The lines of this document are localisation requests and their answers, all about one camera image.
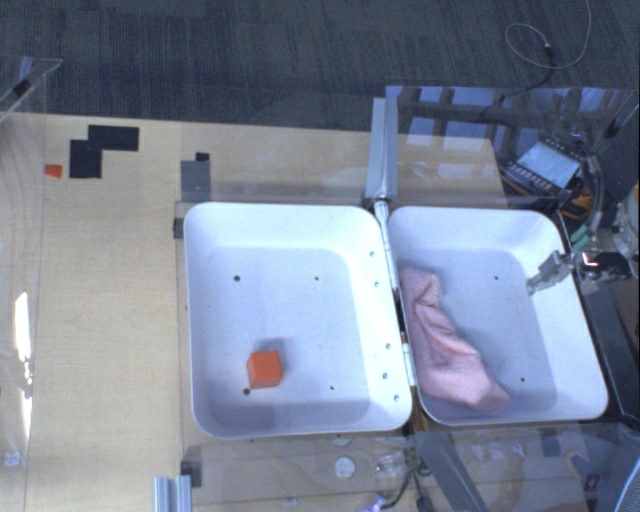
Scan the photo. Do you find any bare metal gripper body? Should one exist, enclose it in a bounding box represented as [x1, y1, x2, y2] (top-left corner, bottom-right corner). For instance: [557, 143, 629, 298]
[569, 200, 640, 282]

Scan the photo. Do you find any orange cube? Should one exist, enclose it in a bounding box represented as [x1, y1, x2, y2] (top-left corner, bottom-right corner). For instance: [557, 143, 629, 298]
[245, 349, 285, 391]

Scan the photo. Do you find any white plastic tray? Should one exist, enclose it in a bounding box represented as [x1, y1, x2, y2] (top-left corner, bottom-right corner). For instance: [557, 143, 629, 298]
[182, 201, 414, 441]
[386, 205, 611, 428]

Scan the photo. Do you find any pink cloth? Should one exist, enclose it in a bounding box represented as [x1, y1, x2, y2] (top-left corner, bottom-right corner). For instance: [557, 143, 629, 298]
[397, 265, 512, 413]

